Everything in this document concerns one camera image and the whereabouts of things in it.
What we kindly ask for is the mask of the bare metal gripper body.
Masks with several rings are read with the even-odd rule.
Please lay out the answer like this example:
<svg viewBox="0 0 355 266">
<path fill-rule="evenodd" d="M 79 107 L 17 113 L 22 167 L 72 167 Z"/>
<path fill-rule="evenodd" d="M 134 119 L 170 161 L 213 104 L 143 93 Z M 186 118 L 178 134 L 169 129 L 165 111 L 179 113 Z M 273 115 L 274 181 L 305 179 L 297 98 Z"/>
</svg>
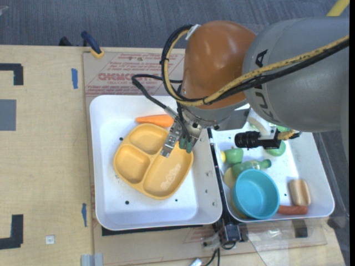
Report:
<svg viewBox="0 0 355 266">
<path fill-rule="evenodd" d="M 177 145 L 179 148 L 193 148 L 202 130 L 219 126 L 219 110 L 182 110 L 180 114 L 173 110 L 169 116 L 174 124 L 169 131 L 169 148 Z"/>
</svg>

